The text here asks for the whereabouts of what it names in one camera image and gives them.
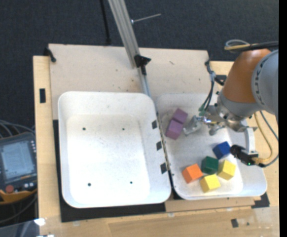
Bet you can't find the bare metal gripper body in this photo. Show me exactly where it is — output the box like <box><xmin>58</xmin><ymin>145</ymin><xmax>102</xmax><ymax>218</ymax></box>
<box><xmin>199</xmin><ymin>105</ymin><xmax>248</xmax><ymax>133</ymax></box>

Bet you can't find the purple cube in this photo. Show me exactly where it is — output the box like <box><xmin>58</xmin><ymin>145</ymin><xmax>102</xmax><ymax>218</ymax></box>
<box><xmin>172</xmin><ymin>108</ymin><xmax>189</xmax><ymax>124</ymax></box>
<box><xmin>165</xmin><ymin>119</ymin><xmax>184</xmax><ymax>141</ymax></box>

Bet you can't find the white plastic tray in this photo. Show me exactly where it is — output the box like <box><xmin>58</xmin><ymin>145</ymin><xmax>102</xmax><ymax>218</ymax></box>
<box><xmin>155</xmin><ymin>92</ymin><xmax>268</xmax><ymax>201</ymax></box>
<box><xmin>57</xmin><ymin>90</ymin><xmax>172</xmax><ymax>209</ymax></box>

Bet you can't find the blue cube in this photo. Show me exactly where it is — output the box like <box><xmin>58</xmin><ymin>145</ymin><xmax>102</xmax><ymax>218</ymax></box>
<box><xmin>212</xmin><ymin>141</ymin><xmax>231</xmax><ymax>160</ymax></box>

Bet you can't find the green cube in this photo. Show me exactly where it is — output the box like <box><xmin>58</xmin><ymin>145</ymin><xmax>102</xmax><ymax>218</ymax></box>
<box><xmin>201</xmin><ymin>156</ymin><xmax>219</xmax><ymax>175</ymax></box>

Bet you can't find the yellow cube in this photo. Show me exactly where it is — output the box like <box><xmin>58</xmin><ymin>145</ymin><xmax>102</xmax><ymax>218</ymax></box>
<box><xmin>199</xmin><ymin>173</ymin><xmax>221</xmax><ymax>193</ymax></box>
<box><xmin>217</xmin><ymin>159</ymin><xmax>237</xmax><ymax>181</ymax></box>

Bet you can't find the orange cube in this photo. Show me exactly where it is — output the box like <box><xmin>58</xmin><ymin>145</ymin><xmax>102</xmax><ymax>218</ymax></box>
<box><xmin>181</xmin><ymin>163</ymin><xmax>204</xmax><ymax>184</ymax></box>

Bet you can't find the pale wood board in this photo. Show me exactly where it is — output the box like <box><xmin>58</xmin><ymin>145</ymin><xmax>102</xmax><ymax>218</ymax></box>
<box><xmin>48</xmin><ymin>43</ymin><xmax>262</xmax><ymax>213</ymax></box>

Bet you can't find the black cylinder on white bracket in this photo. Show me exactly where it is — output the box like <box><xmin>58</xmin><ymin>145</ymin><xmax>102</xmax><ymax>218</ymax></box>
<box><xmin>229</xmin><ymin>127</ymin><xmax>260</xmax><ymax>167</ymax></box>

